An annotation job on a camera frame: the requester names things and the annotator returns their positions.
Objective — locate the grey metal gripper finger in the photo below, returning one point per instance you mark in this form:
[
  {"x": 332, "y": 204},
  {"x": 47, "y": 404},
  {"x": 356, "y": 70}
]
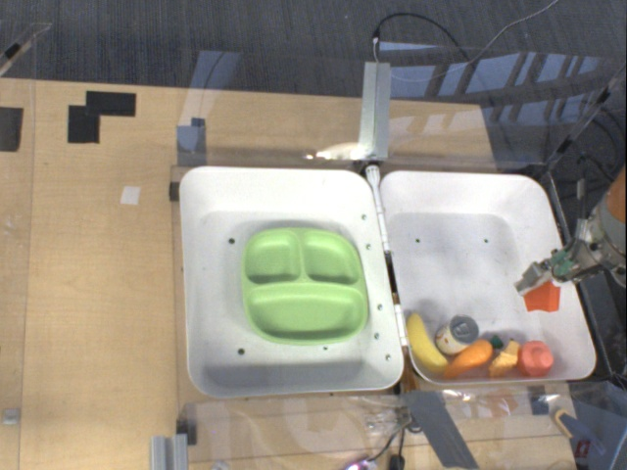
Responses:
[{"x": 531, "y": 277}]

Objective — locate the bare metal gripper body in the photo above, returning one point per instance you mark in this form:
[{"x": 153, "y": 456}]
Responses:
[{"x": 590, "y": 261}]

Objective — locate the orange cube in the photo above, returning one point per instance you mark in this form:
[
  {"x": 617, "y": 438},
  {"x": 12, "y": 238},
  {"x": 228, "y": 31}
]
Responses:
[{"x": 543, "y": 299}]

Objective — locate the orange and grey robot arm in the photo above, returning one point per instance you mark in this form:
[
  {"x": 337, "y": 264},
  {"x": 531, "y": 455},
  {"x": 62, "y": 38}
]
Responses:
[{"x": 616, "y": 213}]

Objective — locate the white plastic tray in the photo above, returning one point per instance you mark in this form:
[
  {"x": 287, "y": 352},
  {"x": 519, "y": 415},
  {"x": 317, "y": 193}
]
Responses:
[
  {"x": 215, "y": 287},
  {"x": 465, "y": 272}
]

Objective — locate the yellow pizza slice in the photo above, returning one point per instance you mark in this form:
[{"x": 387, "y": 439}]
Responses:
[{"x": 504, "y": 362}]

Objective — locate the small white can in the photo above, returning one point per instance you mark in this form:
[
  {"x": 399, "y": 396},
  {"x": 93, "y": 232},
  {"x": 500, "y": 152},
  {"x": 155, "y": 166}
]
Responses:
[{"x": 453, "y": 338}]

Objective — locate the orange carrot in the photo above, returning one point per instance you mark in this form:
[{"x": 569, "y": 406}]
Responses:
[{"x": 472, "y": 358}]

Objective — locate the yellow banana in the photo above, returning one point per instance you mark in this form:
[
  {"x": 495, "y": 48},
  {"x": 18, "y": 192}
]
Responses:
[{"x": 423, "y": 345}]

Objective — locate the green divided plate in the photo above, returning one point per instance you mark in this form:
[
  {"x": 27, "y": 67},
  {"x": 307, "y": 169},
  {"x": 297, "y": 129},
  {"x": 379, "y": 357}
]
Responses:
[{"x": 303, "y": 306}]

